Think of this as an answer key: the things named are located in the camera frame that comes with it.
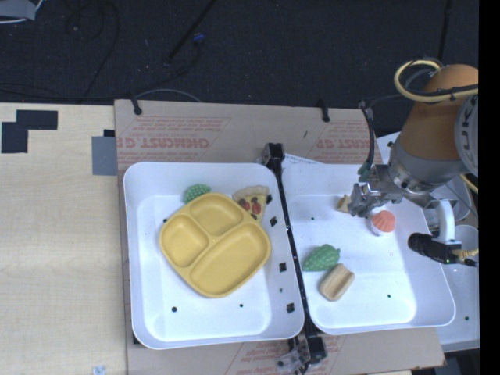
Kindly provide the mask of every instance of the brown cylinder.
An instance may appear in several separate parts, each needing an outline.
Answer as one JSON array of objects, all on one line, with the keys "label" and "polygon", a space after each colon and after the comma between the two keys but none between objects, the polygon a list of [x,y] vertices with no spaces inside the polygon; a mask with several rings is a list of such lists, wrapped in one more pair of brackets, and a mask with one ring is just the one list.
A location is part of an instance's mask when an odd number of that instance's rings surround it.
[{"label": "brown cylinder", "polygon": [[[478,70],[472,66],[445,66],[429,80],[425,92],[478,83]],[[400,134],[401,146],[421,159],[458,160],[455,147],[455,119],[465,97],[438,103],[415,102]]]}]

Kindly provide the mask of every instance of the yellow plate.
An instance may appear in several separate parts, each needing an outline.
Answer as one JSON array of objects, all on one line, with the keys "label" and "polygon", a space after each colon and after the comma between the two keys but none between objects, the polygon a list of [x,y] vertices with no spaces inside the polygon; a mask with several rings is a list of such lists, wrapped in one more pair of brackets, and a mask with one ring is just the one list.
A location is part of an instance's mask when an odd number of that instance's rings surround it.
[{"label": "yellow plate", "polygon": [[159,232],[162,253],[199,294],[223,297],[267,261],[267,233],[234,200],[206,193],[176,211]]}]

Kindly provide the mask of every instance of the divided plate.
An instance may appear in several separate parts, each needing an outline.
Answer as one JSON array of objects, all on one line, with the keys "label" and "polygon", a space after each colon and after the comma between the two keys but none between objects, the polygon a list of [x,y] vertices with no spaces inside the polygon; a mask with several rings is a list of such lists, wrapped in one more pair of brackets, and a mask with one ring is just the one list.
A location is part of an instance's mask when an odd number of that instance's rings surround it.
[{"label": "divided plate", "polygon": [[[240,287],[220,298],[200,295],[170,265],[159,243],[163,226],[175,220],[172,222],[175,230],[190,229],[186,231],[193,233],[186,235],[191,240],[187,251],[170,246],[168,254],[174,257],[178,269],[184,265],[193,266],[191,269],[195,270],[198,263],[199,273],[194,276],[191,273],[188,279],[198,283],[205,291],[215,291],[216,294],[231,289],[252,270],[229,277],[227,284],[222,286],[219,276],[215,282],[206,280],[205,275],[211,272],[210,268],[217,267],[217,254],[214,252],[210,259],[209,250],[203,246],[223,247],[221,242],[224,235],[230,234],[230,229],[237,233],[237,238],[249,232],[252,248],[255,249],[250,254],[250,267],[255,269],[261,259],[264,261],[266,243],[262,235],[256,236],[258,233],[245,221],[240,223],[240,227],[231,228],[231,224],[237,222],[234,218],[239,217],[239,212],[221,209],[222,205],[213,201],[205,207],[197,207],[196,200],[193,200],[191,208],[194,212],[175,219],[174,214],[185,206],[184,192],[193,184],[206,184],[212,188],[212,193],[228,198],[242,188],[262,185],[269,188],[272,196],[261,222],[271,244],[269,258]],[[302,298],[280,192],[272,171],[255,163],[140,162],[125,173],[123,188],[127,211],[132,328],[144,346],[166,349],[288,339],[301,331],[304,324]],[[226,222],[230,229],[218,228],[219,225],[211,223],[211,215],[204,213],[208,206],[213,209],[217,206],[233,218]],[[193,220],[193,213],[196,227],[189,222]],[[207,239],[200,241],[203,235]],[[213,244],[211,238],[219,242]],[[220,248],[220,253],[229,254],[234,243],[228,241],[226,246],[229,247]],[[201,251],[207,252],[207,255],[196,255]]]},{"label": "divided plate", "polygon": [[212,298],[239,288],[271,252],[260,224],[220,193],[199,196],[173,214],[162,226],[159,245],[184,280]]},{"label": "divided plate", "polygon": [[312,321],[327,334],[438,327],[455,316],[455,303],[439,262],[408,247],[414,232],[429,233],[423,210],[403,200],[383,209],[395,231],[375,235],[366,218],[336,210],[358,181],[356,165],[293,164],[283,173],[287,207],[300,263],[324,243],[340,248],[340,263],[355,274],[336,302],[320,294],[326,272],[302,272]]}]

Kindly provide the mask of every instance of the white tray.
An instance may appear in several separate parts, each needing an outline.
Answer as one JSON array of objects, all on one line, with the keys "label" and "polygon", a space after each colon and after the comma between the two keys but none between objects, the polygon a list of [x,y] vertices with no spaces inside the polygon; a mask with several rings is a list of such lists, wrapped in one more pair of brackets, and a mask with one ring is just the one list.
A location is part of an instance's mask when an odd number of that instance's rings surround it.
[{"label": "white tray", "polygon": [[[262,218],[271,241],[270,257],[247,283],[223,298],[198,294],[160,251],[163,220],[184,204],[184,191],[193,184],[207,184],[229,197],[261,184],[273,197]],[[127,170],[123,187],[132,327],[144,346],[166,349],[288,339],[300,332],[302,298],[277,181],[270,170],[254,163],[140,162]],[[271,226],[273,217],[277,222]]]},{"label": "white tray", "polygon": [[438,327],[455,316],[455,303],[442,266],[409,249],[414,232],[429,233],[423,210],[403,200],[384,207],[396,228],[376,236],[368,219],[339,212],[338,199],[358,181],[357,165],[292,164],[284,169],[292,232],[300,262],[316,246],[341,249],[340,263],[355,273],[336,302],[319,292],[325,273],[302,272],[312,321],[327,334],[409,327]]}]

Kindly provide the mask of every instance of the pizza slice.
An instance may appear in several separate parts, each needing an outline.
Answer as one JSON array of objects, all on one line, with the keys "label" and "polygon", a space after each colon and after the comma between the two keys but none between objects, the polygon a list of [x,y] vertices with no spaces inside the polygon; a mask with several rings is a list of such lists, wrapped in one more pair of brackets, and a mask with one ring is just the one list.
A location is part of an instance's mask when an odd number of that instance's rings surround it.
[{"label": "pizza slice", "polygon": [[264,209],[266,208],[269,196],[269,188],[267,186],[248,186],[233,193],[233,200],[243,207],[252,218],[262,222]]}]

